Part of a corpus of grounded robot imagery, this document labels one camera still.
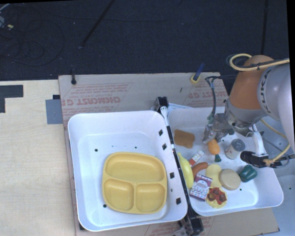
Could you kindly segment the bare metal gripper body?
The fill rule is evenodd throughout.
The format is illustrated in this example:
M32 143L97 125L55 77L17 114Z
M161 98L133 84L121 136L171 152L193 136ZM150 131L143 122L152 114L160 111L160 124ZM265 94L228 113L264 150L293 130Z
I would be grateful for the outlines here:
M239 132L237 123L238 119L233 113L217 113L208 116L208 125L212 125L215 136L219 131L224 132L225 136Z

